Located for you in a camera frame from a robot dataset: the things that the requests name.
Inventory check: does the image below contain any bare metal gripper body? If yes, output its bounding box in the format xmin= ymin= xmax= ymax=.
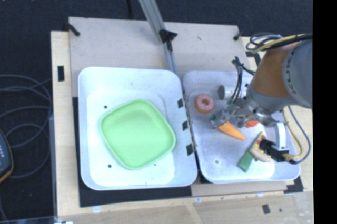
xmin=226 ymin=101 xmax=280 ymax=127

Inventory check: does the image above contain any orange carrot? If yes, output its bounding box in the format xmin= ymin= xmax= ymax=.
xmin=217 ymin=121 xmax=247 ymax=142

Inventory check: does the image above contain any pink doughnut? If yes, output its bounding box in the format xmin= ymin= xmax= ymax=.
xmin=194 ymin=94 xmax=215 ymax=115

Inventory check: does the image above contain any small grey can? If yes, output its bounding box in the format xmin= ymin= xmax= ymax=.
xmin=217 ymin=85 xmax=234 ymax=100

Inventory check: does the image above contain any pizza slice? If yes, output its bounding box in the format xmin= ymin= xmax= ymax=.
xmin=249 ymin=131 xmax=273 ymax=163

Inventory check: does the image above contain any green block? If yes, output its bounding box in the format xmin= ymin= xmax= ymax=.
xmin=236 ymin=148 xmax=255 ymax=173

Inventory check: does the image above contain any white plastic tray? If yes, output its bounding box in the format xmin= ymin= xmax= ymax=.
xmin=77 ymin=66 xmax=199 ymax=191
xmin=182 ymin=70 xmax=302 ymax=185

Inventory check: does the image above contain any green plate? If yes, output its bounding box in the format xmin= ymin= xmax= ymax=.
xmin=98 ymin=98 xmax=177 ymax=171

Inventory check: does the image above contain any pale brown flat board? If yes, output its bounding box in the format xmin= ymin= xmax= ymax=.
xmin=67 ymin=16 xmax=289 ymax=197

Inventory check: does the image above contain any black cylinder on white bracket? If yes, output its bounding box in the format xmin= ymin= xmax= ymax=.
xmin=259 ymin=122 xmax=290 ymax=164

